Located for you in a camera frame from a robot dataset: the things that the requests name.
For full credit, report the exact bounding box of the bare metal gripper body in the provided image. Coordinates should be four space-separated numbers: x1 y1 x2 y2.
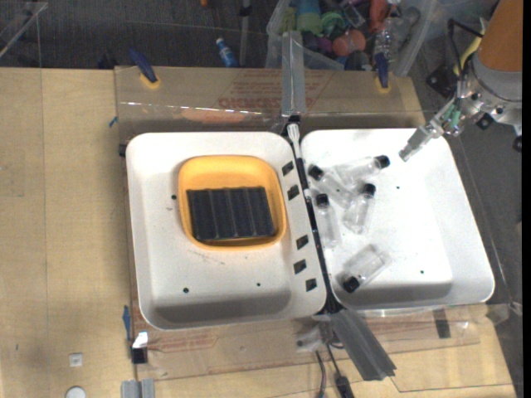
429 81 524 138

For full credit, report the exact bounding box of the clear plastic bottle black cap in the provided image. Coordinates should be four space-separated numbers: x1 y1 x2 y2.
314 192 343 249
342 182 378 235
334 154 392 187
307 164 358 210
340 244 393 294

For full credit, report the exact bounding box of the white plastic tray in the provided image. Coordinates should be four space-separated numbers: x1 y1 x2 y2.
125 131 328 331
299 128 496 311

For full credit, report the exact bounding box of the thin black and white rod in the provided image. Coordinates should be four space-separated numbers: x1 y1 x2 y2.
285 123 334 307

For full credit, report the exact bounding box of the clear storage bin with toys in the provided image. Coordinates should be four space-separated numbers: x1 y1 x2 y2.
265 0 441 77

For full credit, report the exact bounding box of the orange rectangular bowl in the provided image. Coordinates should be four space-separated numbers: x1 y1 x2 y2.
178 154 288 249

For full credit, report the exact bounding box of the black ribbed rectangular insert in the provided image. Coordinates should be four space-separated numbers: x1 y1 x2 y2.
186 186 278 242

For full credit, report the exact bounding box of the blue bottle white cap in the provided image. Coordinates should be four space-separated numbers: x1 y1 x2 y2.
215 36 240 68

